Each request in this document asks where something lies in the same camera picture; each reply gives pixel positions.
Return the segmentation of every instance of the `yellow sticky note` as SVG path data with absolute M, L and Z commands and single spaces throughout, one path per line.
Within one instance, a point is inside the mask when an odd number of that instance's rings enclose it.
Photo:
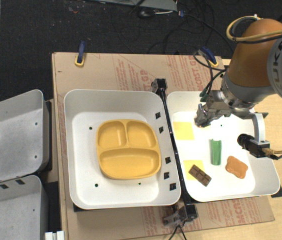
M 194 134 L 191 122 L 173 122 L 175 138 L 179 141 L 193 141 Z
M 197 181 L 192 175 L 190 175 L 189 171 L 193 165 L 196 165 L 199 169 L 204 171 L 203 161 L 202 160 L 184 160 L 184 166 L 186 171 L 186 179 L 189 181 Z

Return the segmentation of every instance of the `white tray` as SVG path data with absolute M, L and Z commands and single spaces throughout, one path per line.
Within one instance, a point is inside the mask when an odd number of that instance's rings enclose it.
M 49 160 L 49 116 L 43 93 L 0 102 L 0 182 L 42 170 Z
M 72 90 L 64 98 L 64 109 L 70 195 L 75 205 L 89 210 L 165 206 L 178 201 L 181 189 L 160 97 L 149 91 Z M 100 124 L 114 119 L 141 120 L 154 129 L 162 158 L 157 174 L 117 180 L 102 173 L 96 131 Z
M 48 200 L 37 176 L 0 183 L 0 239 L 43 240 Z
M 252 120 L 243 120 L 235 115 L 223 116 L 212 121 L 210 126 L 199 128 L 194 123 L 200 103 L 199 94 L 199 91 L 181 91 L 172 92 L 167 97 L 171 123 L 188 122 L 193 129 L 193 140 L 176 139 L 189 195 L 199 202 L 209 202 L 275 194 L 280 189 L 280 179 L 273 160 L 255 158 L 237 143 L 237 137 L 240 134 L 254 135 Z M 211 164 L 210 139 L 222 141 L 220 165 Z M 244 179 L 237 178 L 226 171 L 228 156 L 236 157 L 249 167 Z M 191 161 L 203 165 L 205 173 L 212 178 L 207 186 L 187 175 Z

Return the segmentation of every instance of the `orange divided dish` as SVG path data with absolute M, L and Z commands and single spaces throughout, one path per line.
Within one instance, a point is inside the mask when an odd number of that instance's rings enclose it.
M 146 178 L 161 167 L 155 132 L 144 121 L 118 119 L 102 123 L 96 133 L 96 149 L 102 172 L 112 179 Z

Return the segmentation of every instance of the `table surface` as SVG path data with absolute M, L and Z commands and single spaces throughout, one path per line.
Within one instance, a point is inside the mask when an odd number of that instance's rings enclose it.
M 62 67 L 62 71 L 70 71 L 71 68 Z M 61 225 L 62 230 L 65 231 L 65 237 L 68 238 L 68 221 L 67 221 L 67 200 L 66 200 L 66 190 L 64 187 L 64 175 L 62 170 L 62 158 L 61 158 L 61 141 L 60 141 L 60 128 L 62 125 L 59 125 L 59 117 L 58 112 L 59 104 L 57 103 L 57 96 L 60 95 L 58 92 L 58 85 L 56 78 L 57 72 L 56 68 L 52 67 L 53 71 L 53 88 L 54 88 L 54 113 L 55 113 L 55 128 L 56 128 L 56 148 L 57 148 L 57 157 L 58 157 L 58 177 L 59 177 L 59 191 L 60 191 L 60 209 L 61 209 Z M 75 81 L 69 80 L 67 86 L 68 90 L 71 89 L 90 89 L 93 85 L 90 81 L 86 81 L 86 83 L 82 82 L 76 85 Z M 269 115 L 266 117 L 265 125 L 266 125 L 266 139 L 271 142 L 271 148 L 275 150 L 282 150 L 282 98 L 278 95 L 271 95 L 263 102 L 255 106 L 255 111 L 258 112 L 268 112 Z M 282 159 L 274 162 L 275 167 L 277 169 L 277 173 L 281 180 L 282 186 Z M 232 227 L 223 227 L 217 229 L 209 229 L 209 230 L 199 230 L 199 231 L 191 231 L 186 232 L 186 238 L 196 239 L 196 240 L 218 240 L 218 239 L 227 239 L 227 240 L 254 240 L 254 239 L 262 239 L 262 240 L 272 240 L 272 239 L 282 239 L 282 197 L 269 197 L 269 202 L 275 217 L 275 220 L 272 222 L 264 222 L 264 223 L 256 223 L 256 224 L 248 224 L 248 225 L 240 225 L 240 226 L 232 226 Z M 157 235 L 151 237 L 142 237 L 135 238 L 137 240 L 167 240 L 170 235 Z M 173 239 L 181 240 L 183 239 L 182 234 L 177 233 Z

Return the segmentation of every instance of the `black floor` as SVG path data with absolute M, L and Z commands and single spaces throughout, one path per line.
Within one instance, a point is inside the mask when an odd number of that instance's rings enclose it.
M 282 0 L 179 0 L 176 12 L 139 18 L 136 9 L 83 0 L 1 0 L 0 101 L 32 89 L 53 98 L 51 54 L 88 53 L 190 55 L 207 46 L 232 56 L 225 38 L 233 20 L 257 14 L 282 22 Z

